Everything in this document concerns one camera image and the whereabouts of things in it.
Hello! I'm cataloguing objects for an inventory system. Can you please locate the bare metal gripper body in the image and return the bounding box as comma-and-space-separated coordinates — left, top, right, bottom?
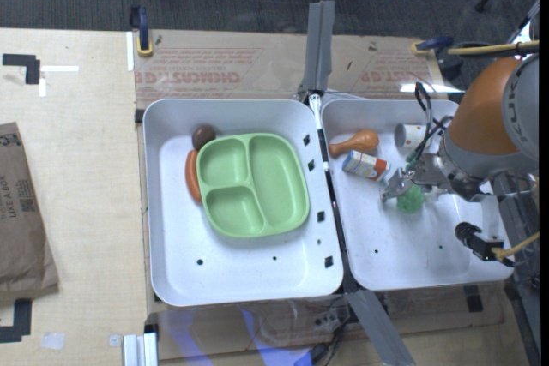
409, 153, 456, 195

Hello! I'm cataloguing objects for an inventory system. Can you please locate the green broccoli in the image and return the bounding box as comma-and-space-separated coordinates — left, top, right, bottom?
395, 183, 427, 215

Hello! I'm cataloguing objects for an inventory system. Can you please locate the white orange blue carton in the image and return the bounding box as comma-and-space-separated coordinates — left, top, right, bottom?
341, 149, 392, 183

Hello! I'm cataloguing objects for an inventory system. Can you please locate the white paper cup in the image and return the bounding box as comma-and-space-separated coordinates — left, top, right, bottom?
394, 123, 431, 150

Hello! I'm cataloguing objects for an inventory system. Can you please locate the orange chicken drumstick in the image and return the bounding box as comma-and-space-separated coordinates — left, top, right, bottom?
328, 129, 381, 158

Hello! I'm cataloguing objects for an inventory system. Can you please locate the white plastic tray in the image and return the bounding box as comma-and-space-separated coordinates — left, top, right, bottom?
142, 98, 346, 308
320, 99, 516, 293

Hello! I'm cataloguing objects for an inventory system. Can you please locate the green divided plate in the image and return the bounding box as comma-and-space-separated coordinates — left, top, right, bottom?
195, 132, 311, 239

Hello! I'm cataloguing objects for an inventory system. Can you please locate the brown cardboard board red print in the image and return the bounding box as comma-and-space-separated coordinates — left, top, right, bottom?
133, 28, 506, 359

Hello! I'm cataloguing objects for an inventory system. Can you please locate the brown round biscuit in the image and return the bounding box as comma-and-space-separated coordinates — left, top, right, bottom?
190, 123, 217, 152

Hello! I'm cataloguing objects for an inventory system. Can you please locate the orange sausage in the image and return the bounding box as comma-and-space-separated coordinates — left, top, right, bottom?
184, 149, 204, 205

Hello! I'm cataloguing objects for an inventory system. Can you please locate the brown paper bag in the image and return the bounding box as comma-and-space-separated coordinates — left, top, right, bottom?
0, 121, 60, 297

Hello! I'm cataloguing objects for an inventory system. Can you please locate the black cylinder on white bracket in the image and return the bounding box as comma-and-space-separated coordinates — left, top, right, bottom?
454, 221, 506, 263

